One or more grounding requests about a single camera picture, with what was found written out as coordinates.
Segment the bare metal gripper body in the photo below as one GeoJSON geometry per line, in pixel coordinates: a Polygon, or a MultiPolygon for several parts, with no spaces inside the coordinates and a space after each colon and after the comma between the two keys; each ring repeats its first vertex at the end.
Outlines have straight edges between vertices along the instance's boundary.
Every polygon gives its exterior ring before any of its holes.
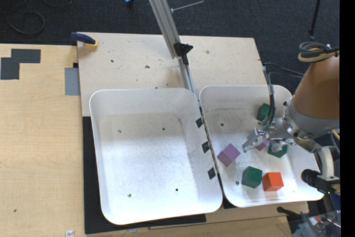
{"type": "Polygon", "coordinates": [[[322,133],[318,122],[318,119],[275,118],[267,130],[268,140],[280,141],[283,146],[296,144],[309,153],[319,153],[322,147],[315,139],[322,133]]]}

